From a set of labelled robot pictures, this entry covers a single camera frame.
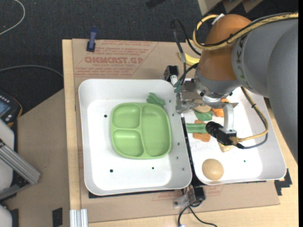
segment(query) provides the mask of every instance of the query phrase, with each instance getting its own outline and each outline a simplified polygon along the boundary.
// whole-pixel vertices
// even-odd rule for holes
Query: white tray
[[[146,102],[150,92],[166,103],[172,134],[169,154],[130,159],[117,154],[110,137],[111,110],[121,103]],[[181,189],[192,179],[173,86],[164,80],[88,79],[79,87],[84,180],[95,195]]]
[[[202,142],[194,139],[193,134],[188,134],[195,173],[201,182],[207,185],[254,182],[280,179],[286,174],[283,155],[271,125],[264,98],[250,92],[249,94],[267,118],[269,124],[267,141],[257,148],[239,149],[234,147],[223,153],[214,137],[211,137],[209,142]],[[244,138],[264,131],[262,121],[251,108],[240,88],[234,90],[228,100],[231,103],[239,103],[234,108],[234,129],[237,131],[238,137]],[[196,119],[193,112],[185,114],[187,123],[194,123]],[[223,125],[221,117],[214,115],[212,121]],[[251,146],[263,139],[264,137],[260,137],[244,141],[242,144]],[[219,181],[211,181],[203,174],[202,163],[208,158],[219,160],[224,167],[224,175]]]

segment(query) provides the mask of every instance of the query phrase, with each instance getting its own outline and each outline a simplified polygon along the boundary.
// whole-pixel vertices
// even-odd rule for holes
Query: white cable
[[[9,30],[11,30],[11,29],[15,28],[16,26],[18,26],[18,25],[23,21],[23,19],[24,19],[24,17],[25,17],[25,7],[24,7],[24,5],[23,5],[20,1],[18,1],[18,0],[13,0],[13,1],[16,1],[17,3],[19,3],[19,4],[21,5],[21,7],[22,7],[22,9],[23,9],[23,16],[22,16],[22,18],[20,19],[20,21],[17,22],[14,26],[8,28],[7,30],[4,30],[4,31],[0,32],[0,35],[2,35],[2,34],[4,34],[4,33],[8,32]]]

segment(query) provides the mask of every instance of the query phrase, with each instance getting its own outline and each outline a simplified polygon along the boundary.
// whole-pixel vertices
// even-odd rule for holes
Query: gray cable
[[[28,67],[42,68],[42,69],[51,70],[52,72],[57,73],[59,76],[61,76],[63,78],[63,74],[61,74],[60,72],[58,72],[58,71],[56,71],[52,68],[46,67],[46,66],[38,66],[38,65],[22,65],[22,66],[7,67],[7,68],[0,69],[0,73],[4,72],[4,71],[7,71],[7,70],[28,68]]]

